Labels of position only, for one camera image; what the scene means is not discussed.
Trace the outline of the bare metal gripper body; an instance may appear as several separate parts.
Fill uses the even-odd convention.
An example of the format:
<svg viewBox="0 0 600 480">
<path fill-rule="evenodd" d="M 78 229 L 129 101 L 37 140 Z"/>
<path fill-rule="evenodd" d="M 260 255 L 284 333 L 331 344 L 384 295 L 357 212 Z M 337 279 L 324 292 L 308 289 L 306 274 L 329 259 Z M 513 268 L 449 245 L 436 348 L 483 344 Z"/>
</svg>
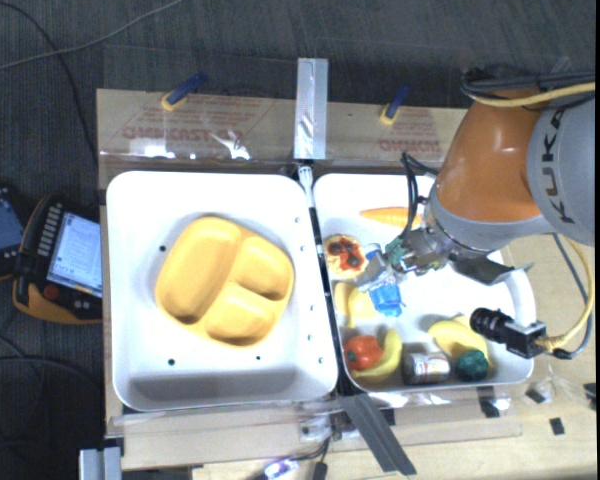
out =
<svg viewBox="0 0 600 480">
<path fill-rule="evenodd" d="M 461 248 L 438 228 L 401 232 L 385 247 L 387 263 L 398 273 L 417 275 L 439 270 L 461 255 Z"/>
</svg>

